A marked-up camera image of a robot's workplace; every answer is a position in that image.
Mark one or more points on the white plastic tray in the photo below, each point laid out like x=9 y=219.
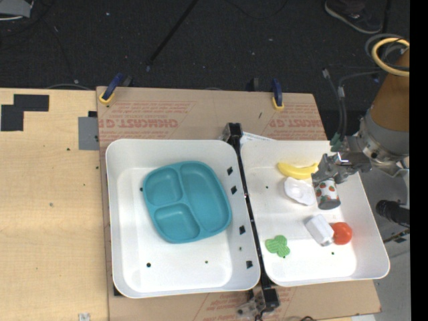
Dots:
x=301 y=266
x=133 y=263

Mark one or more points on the white printed paper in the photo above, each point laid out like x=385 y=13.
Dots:
x=257 y=137

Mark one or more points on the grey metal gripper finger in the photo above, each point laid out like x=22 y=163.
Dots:
x=341 y=176
x=325 y=169

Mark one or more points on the person's foot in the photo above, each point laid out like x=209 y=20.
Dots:
x=354 y=15

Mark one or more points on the white plastic bottle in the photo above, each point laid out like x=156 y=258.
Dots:
x=319 y=229

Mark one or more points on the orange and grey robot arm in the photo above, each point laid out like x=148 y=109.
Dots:
x=391 y=99

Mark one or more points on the yellow banana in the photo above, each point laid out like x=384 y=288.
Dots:
x=296 y=171

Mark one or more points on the thin black rod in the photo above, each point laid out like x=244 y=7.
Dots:
x=251 y=212

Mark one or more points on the black cylinder on white bracket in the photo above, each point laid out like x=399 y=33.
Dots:
x=393 y=211

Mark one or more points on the strawberry print can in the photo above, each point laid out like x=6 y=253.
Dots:
x=327 y=196

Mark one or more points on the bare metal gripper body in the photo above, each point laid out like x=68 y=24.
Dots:
x=359 y=156

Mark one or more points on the green toy lettuce leaf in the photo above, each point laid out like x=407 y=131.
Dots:
x=277 y=245

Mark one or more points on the blue divided plate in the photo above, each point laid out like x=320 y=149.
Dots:
x=197 y=192

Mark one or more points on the brown cardboard board red print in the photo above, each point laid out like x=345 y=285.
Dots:
x=207 y=115

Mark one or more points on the red tomato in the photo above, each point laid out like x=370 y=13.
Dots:
x=342 y=233

